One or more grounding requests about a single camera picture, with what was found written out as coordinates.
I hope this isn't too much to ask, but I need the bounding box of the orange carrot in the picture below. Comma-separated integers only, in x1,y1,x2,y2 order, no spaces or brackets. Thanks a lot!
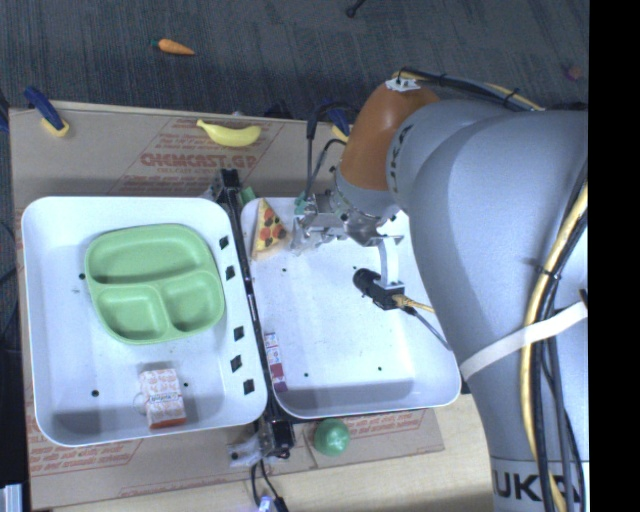
150,38,196,57

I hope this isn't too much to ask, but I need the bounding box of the yellow pizza slice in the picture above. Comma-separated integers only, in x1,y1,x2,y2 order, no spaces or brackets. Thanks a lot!
250,197,291,262

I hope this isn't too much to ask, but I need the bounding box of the black cylinder on white bracket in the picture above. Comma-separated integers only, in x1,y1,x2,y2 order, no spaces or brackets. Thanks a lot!
352,234,407,312

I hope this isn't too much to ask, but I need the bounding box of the green divided plate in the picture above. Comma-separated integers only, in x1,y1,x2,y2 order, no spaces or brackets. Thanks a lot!
83,222,227,347

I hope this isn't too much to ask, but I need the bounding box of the yellow banana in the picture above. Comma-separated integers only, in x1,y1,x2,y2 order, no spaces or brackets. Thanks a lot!
195,118,264,148

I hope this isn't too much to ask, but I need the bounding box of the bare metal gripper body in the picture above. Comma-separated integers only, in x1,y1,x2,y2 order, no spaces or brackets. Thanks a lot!
298,190,404,248

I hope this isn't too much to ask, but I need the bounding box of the orange and white carton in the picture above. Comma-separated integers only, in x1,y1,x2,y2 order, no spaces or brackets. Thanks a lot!
136,367,189,430

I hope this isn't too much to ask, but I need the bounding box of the brown cardboard board, red print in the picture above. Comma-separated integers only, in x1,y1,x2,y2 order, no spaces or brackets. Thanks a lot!
7,99,447,511

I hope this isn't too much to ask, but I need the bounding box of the thin black and white rod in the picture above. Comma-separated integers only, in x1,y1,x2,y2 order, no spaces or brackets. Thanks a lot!
225,187,282,426

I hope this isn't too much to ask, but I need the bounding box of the white plastic tray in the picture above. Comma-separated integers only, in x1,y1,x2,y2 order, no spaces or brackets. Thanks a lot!
20,195,269,448
239,196,463,421

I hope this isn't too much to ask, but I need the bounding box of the white and maroon small carton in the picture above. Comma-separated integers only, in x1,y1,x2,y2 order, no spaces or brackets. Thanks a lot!
262,330,290,394

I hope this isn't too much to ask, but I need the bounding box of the black block with thin wires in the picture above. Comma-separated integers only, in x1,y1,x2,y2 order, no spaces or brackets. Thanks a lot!
256,418,297,459
213,168,245,202

